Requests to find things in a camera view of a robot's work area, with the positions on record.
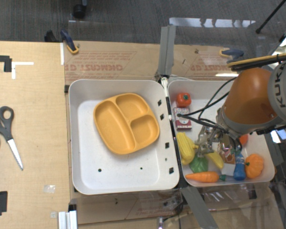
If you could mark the blue bottle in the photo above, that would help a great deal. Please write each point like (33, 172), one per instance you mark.
(239, 170)

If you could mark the orange toy pumpkin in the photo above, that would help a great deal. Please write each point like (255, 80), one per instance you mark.
(254, 166)

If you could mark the yellow toy corn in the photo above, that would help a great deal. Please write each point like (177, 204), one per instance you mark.
(186, 147)

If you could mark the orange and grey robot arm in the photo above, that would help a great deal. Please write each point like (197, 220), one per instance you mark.
(250, 96)

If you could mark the green toy lettuce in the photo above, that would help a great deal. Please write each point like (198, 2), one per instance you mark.
(198, 165)

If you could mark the black chair caster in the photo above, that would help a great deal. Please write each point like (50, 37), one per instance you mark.
(79, 10)

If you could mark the small orange toy fruit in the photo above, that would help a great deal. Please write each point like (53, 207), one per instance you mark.
(244, 139)

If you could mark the red toy pepper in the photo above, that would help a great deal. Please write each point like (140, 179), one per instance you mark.
(183, 100)

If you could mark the yellow banana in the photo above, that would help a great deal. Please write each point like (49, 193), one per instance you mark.
(217, 160)

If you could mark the white plastic tray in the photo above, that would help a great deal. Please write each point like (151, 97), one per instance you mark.
(114, 173)
(200, 89)

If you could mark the orange carrot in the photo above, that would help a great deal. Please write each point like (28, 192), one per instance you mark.
(202, 177)

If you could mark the pink and red carton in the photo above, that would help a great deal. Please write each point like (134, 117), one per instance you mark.
(182, 123)

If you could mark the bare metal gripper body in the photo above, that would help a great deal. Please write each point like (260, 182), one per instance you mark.
(218, 137)

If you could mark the brown and white packet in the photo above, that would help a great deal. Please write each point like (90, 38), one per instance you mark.
(228, 166)

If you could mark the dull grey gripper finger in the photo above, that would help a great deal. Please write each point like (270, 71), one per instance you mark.
(211, 144)
(201, 149)

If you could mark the yellow divided plate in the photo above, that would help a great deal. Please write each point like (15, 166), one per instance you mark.
(124, 125)

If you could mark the brown cardboard board red print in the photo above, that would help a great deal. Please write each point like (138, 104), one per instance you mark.
(124, 61)

